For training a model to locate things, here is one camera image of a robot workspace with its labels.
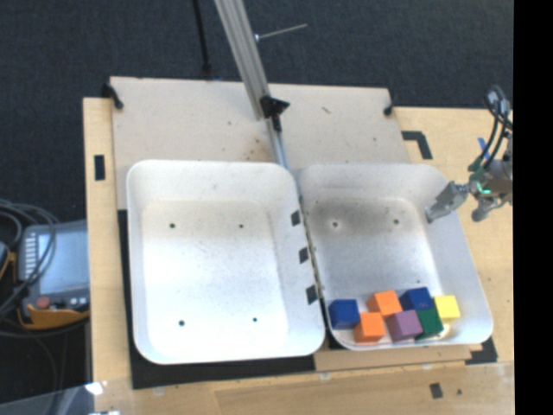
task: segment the small screen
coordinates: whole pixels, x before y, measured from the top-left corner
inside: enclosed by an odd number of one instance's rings
[[[38,251],[40,255],[46,251],[49,241],[49,233],[39,234]],[[39,280],[42,295],[88,288],[88,247],[86,233],[56,233],[54,255],[53,257],[48,257],[48,259],[51,260],[50,264]]]

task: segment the toy block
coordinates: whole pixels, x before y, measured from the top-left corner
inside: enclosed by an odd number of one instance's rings
[[[333,329],[353,329],[360,321],[359,307],[355,300],[334,300],[328,306]]]
[[[432,300],[429,290],[425,287],[407,290],[401,295],[399,302],[404,310],[435,309],[434,300]]]
[[[443,331],[442,320],[440,320],[436,309],[418,310],[416,313],[418,314],[421,326],[423,326],[423,332],[415,337],[416,340],[430,338],[431,336],[439,335]]]
[[[361,312],[359,324],[353,328],[353,337],[357,343],[372,343],[386,335],[384,318],[378,312]]]
[[[385,290],[372,294],[366,302],[366,307],[371,312],[381,313],[384,319],[403,310],[394,290]]]
[[[455,295],[441,295],[434,297],[434,305],[442,323],[449,324],[461,317],[461,311]]]
[[[404,310],[386,320],[390,337],[394,342],[416,338],[423,333],[416,310]]]

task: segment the blue cube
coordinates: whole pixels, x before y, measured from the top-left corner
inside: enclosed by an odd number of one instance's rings
[[[434,300],[426,287],[407,290],[401,295],[399,302],[404,310],[435,309]]]
[[[353,329],[360,321],[359,307],[355,300],[334,300],[328,306],[333,329]]]

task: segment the purple cube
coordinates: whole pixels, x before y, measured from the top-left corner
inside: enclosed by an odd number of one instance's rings
[[[394,342],[415,338],[423,332],[416,310],[404,310],[386,320],[390,337]]]

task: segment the white tray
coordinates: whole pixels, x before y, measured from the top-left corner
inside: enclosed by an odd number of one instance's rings
[[[356,299],[367,311],[374,292],[426,286],[432,296],[455,295],[461,318],[433,339],[359,345],[351,330],[332,330],[351,350],[440,344],[478,344],[493,320],[457,213],[429,224],[424,209],[446,186],[431,166],[409,163],[324,164],[298,182],[322,295]]]
[[[307,355],[322,344],[287,170],[144,161],[128,174],[127,201],[134,339],[146,359],[242,361]]]

